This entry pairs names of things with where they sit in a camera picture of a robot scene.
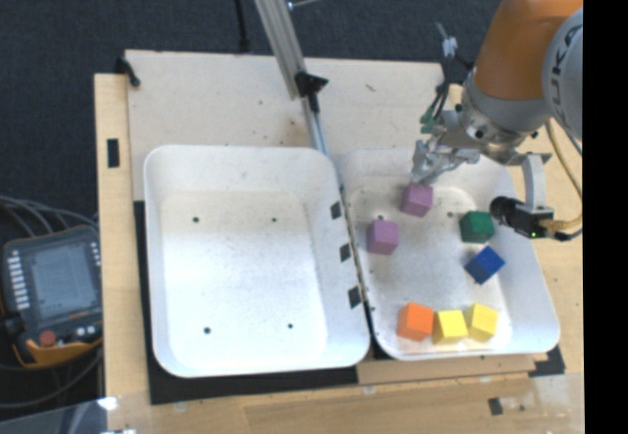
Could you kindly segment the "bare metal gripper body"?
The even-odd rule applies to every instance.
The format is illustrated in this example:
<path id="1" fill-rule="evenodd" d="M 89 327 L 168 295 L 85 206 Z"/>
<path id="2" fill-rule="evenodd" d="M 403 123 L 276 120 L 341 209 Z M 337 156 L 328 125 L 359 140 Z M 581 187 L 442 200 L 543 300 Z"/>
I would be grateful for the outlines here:
<path id="1" fill-rule="evenodd" d="M 500 127 L 471 106 L 444 110 L 433 128 L 433 147 L 451 162 L 476 163 L 481 155 L 508 164 L 517 154 L 526 133 Z"/>

